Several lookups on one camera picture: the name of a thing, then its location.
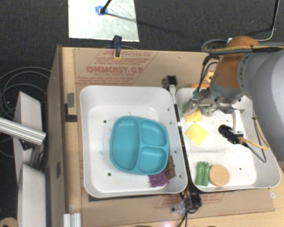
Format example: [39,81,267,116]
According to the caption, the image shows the tan round biscuit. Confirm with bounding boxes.
[208,165,230,187]

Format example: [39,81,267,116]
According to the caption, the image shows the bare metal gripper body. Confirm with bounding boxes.
[195,88,239,114]

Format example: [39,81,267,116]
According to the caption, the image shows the blue divided plate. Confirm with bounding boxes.
[109,116,170,176]

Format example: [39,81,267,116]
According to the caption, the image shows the thin black and white rod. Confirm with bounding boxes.
[169,85,200,198]

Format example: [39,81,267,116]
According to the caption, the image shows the green asparagus bunch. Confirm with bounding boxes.
[195,161,210,187]

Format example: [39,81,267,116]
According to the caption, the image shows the brown cardboard board red print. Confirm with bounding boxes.
[73,47,275,222]

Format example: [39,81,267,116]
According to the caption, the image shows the black cylinder on white bracket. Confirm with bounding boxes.
[218,109,245,145]

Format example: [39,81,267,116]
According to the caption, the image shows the orange round toy food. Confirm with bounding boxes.
[191,82,211,90]

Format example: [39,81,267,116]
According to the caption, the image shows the brown chocolate bar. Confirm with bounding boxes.
[166,155,177,180]

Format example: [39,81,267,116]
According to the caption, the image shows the yellow cheese wedge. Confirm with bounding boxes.
[185,109,204,123]

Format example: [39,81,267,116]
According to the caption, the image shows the purple grapes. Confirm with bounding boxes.
[148,170,170,188]

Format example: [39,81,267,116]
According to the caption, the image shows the black block with thin wires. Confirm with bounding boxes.
[161,75,178,89]
[171,192,202,215]

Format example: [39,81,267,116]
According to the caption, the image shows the white plastic tray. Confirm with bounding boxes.
[175,87,282,193]
[79,85,189,198]

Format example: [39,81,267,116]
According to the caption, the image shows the yellow square cheese slice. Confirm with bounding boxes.
[185,122,210,147]

